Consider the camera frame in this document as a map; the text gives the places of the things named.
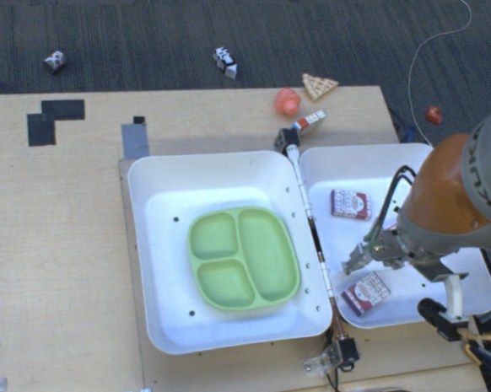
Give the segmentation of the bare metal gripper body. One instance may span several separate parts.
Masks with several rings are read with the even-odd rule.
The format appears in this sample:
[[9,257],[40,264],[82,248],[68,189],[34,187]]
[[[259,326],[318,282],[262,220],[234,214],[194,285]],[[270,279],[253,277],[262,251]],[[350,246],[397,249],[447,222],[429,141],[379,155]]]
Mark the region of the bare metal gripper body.
[[381,261],[384,267],[398,270],[405,262],[417,257],[418,248],[403,228],[387,229],[379,233],[370,246],[370,253],[372,259]]

